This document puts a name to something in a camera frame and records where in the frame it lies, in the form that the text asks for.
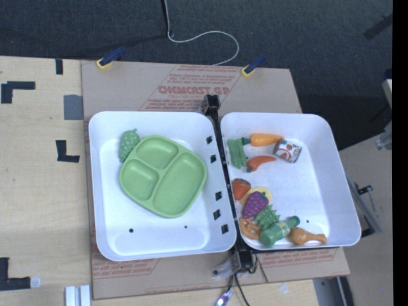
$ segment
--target toy croissant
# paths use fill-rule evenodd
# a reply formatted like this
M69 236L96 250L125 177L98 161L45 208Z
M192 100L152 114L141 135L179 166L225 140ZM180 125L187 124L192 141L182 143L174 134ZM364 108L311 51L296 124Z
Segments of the toy croissant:
M327 238L323 233L314 234L299 227L291 228L291 232L289 233L288 238L295 245L303 245L309 240L317 240L323 244L327 243Z

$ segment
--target tin can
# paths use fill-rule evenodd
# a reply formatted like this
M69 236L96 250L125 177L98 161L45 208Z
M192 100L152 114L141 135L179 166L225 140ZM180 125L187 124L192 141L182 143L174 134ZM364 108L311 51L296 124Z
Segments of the tin can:
M290 163L297 161L300 151L302 151L301 146L290 143L283 138L281 138L273 148L273 154L285 159Z

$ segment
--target white tray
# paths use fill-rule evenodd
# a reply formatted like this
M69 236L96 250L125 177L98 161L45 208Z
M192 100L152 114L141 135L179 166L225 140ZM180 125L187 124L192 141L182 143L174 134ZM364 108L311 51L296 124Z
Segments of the white tray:
M280 219L297 215L299 227L324 233L327 244L309 242L297 246L287 238L271 247L258 240L243 236L254 249L304 249L354 245L361 235L360 223L347 184L340 156L329 124L317 115L298 113L229 113L221 120L229 179L242 178L252 187L265 186L272 193L273 209ZM261 165L252 173L235 168L230 162L227 141L253 133L284 135L285 139L302 146L296 163L277 158ZM245 155L251 158L260 154L272 155L273 145L251 147L244 145ZM239 201L235 202L238 218L242 213Z
M139 206L119 184L119 140L137 129L141 138L165 136L197 153L207 181L192 207L166 219ZM227 251L237 239L212 123L192 112L101 112L89 122L96 242L114 261Z

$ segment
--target cardboard box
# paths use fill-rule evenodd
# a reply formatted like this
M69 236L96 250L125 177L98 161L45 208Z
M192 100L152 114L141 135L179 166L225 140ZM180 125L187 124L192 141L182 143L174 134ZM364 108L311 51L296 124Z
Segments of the cardboard box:
M114 62L104 71L82 61L87 187L93 298L148 295L226 287L212 267L228 252L139 261L105 259L95 241L88 123L102 111L196 111L206 94L220 98L220 118L230 112L301 113L288 69L258 68L249 78L239 67ZM261 284L349 274L342 248L259 254L260 266L240 278Z

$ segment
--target green bottle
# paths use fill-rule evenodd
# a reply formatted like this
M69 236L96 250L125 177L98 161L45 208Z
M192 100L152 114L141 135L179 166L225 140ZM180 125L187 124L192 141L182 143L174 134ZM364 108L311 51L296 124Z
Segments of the green bottle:
M297 216L290 217L285 221L278 221L269 228L262 230L259 240L267 247L272 246L276 241L286 237L291 232L291 228L299 223L300 220Z

